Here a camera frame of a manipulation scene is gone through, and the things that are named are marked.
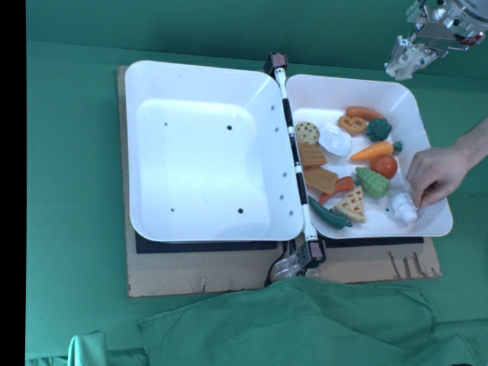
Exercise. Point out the person's hand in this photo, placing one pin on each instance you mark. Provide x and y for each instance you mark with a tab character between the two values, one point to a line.
438	170

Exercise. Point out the orange waffle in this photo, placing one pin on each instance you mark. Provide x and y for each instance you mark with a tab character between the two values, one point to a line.
311	154

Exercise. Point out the white lumpy toy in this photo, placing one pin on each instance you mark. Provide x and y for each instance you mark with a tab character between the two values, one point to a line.
403	207

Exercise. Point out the brown cardboard board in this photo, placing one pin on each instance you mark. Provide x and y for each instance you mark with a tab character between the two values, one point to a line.
236	271

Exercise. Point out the green broccoli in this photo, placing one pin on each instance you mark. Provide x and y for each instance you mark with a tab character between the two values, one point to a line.
378	129

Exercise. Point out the person's forearm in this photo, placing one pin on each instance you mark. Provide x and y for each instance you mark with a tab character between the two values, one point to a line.
476	143

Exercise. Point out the tan lattice pie slice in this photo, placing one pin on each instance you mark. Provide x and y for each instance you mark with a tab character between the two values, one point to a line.
352	205

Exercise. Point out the tan chocolate chip biscuit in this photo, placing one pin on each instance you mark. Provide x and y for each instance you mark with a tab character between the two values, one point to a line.
306	132

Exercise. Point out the white fried egg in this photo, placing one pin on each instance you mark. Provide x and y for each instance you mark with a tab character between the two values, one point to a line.
334	139

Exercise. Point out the dark green cucumber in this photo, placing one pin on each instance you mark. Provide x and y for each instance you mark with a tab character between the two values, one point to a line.
328	216

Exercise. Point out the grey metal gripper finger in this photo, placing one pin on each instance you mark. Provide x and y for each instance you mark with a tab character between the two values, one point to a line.
398	57
413	65

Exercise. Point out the orange carrot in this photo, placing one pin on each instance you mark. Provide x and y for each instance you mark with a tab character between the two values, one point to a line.
375	151

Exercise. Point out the orange toast slice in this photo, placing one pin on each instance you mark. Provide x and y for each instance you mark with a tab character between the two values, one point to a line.
321	179

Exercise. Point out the orange sausage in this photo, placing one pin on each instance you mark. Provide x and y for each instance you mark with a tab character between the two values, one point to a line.
362	112

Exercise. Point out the orange pretzel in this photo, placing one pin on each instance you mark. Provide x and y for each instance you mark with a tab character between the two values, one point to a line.
351	125

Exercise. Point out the red tomato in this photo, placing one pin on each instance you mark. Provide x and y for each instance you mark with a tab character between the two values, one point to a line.
384	166

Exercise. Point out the white plastic tray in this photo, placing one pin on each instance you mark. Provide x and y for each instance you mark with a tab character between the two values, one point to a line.
400	101
198	155

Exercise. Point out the black and white thin rod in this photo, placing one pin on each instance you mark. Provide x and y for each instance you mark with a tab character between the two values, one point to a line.
295	155

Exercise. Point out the crumpled green cloth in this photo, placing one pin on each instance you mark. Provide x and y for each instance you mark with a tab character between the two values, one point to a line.
305	326

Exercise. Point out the red chilli pepper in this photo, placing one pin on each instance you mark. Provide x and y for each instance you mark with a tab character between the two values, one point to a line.
339	187

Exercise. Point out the green grapes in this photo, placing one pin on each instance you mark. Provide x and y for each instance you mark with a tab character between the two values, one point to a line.
373	182

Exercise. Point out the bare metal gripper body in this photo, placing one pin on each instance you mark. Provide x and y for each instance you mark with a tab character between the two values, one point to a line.
438	27

